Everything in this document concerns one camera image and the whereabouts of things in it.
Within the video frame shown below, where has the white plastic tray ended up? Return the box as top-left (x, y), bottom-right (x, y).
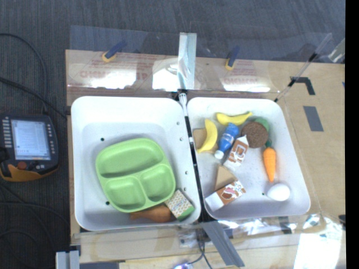
top-left (186, 96), bottom-right (311, 221)
top-left (70, 95), bottom-right (202, 232)

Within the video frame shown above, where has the brown triangular sandwich slice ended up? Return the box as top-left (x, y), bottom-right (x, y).
top-left (214, 164), bottom-right (237, 192)

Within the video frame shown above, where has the orange carrot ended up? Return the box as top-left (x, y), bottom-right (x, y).
top-left (262, 140), bottom-right (277, 183)

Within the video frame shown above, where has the green divided plate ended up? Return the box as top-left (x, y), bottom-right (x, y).
top-left (95, 137), bottom-right (177, 214)

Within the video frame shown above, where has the tan toy bread slice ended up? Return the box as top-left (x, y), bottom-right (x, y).
top-left (192, 128), bottom-right (208, 150)

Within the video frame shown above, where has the green round toy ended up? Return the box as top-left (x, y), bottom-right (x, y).
top-left (254, 117), bottom-right (271, 133)

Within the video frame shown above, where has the white egg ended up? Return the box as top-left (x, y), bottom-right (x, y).
top-left (266, 183), bottom-right (291, 202)

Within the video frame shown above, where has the brown round biscuit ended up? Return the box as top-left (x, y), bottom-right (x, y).
top-left (241, 121), bottom-right (269, 149)

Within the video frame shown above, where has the orange toy chicken drumstick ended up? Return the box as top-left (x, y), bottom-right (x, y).
top-left (129, 205), bottom-right (173, 224)

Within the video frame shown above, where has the yellow banana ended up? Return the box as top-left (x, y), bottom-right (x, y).
top-left (197, 118), bottom-right (219, 154)
top-left (215, 111), bottom-right (254, 126)

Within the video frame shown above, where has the brown cardboard board red print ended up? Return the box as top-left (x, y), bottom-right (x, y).
top-left (65, 49), bottom-right (346, 269)

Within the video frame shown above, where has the patterned green and white box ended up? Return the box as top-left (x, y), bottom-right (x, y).
top-left (164, 189), bottom-right (196, 222)

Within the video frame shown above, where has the blue plastic bottle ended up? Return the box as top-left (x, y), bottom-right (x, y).
top-left (214, 122), bottom-right (240, 160)

